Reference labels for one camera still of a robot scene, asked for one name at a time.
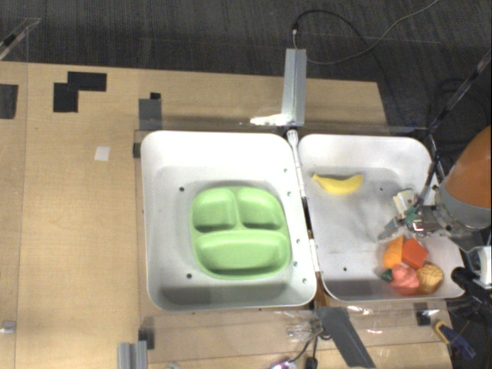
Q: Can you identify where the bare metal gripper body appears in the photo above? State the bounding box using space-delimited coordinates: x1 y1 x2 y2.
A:
410 204 457 240

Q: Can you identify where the orange carrot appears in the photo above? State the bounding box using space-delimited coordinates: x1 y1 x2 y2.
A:
380 235 406 283

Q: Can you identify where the orange cube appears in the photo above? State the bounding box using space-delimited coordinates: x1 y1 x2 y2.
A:
401 238 430 270

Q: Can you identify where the white plastic tray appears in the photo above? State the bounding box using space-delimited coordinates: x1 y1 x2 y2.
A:
298 133 467 304
140 130 318 312

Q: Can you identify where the pink rounded toy food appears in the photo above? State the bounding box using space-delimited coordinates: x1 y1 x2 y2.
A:
391 264 421 297

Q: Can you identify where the yellow toy muffin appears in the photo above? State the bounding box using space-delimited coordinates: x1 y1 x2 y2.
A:
416 262 444 295

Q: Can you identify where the yellow banana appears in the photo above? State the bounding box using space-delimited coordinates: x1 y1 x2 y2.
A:
311 172 364 197

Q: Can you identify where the green divided plate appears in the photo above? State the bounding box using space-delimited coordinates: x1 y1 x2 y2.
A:
189 185 292 281

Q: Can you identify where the black cylinder on white bracket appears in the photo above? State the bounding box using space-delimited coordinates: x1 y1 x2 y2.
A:
450 245 492 296

